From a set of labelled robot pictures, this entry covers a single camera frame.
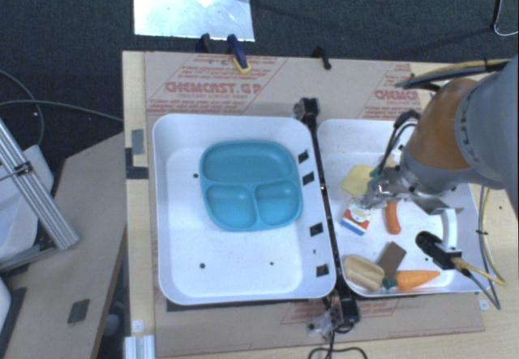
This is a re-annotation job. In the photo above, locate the thin black and white rod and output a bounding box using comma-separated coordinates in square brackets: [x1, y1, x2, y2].
[307, 116, 346, 301]

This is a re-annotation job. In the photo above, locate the brown biscuit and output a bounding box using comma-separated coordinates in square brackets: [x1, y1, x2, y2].
[376, 241, 408, 279]

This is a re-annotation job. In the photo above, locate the white red blue carton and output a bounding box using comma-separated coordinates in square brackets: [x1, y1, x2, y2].
[340, 198, 373, 237]

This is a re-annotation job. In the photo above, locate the black cylinder on white bracket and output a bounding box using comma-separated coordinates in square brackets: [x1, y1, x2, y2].
[414, 207, 464, 271]

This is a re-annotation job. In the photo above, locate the white plastic tray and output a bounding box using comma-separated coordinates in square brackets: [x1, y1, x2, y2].
[316, 118, 491, 298]
[152, 113, 338, 306]

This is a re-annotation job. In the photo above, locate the tan bread bun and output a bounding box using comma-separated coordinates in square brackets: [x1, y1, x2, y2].
[342, 254, 386, 292]

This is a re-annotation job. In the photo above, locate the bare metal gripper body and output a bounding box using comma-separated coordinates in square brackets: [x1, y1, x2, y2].
[371, 165, 427, 204]

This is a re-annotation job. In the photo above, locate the yellow cheese slice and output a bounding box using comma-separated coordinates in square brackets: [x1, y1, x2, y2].
[340, 165, 376, 197]

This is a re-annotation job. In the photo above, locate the blue divided plate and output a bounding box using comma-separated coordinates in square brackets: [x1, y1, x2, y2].
[198, 139, 304, 233]

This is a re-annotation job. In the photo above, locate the orange sausage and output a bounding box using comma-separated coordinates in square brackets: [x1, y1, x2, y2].
[384, 199, 403, 236]

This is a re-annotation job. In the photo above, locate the brown cardboard board red print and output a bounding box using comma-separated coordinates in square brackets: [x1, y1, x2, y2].
[144, 51, 487, 358]

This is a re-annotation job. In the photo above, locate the orange carrot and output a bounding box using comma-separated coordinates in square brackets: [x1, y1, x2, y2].
[382, 269, 441, 293]

